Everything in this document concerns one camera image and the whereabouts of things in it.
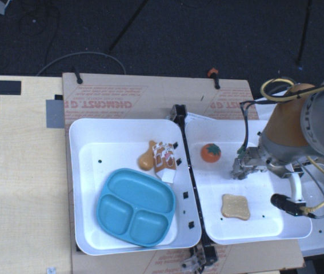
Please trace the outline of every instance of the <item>red tomato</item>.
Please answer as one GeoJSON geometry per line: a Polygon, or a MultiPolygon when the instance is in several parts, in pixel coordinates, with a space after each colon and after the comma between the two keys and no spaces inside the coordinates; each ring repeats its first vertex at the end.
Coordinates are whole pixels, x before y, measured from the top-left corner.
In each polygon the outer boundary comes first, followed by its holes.
{"type": "Polygon", "coordinates": [[[214,143],[206,144],[201,149],[201,157],[204,161],[213,163],[220,159],[221,150],[219,146],[214,143]]]}

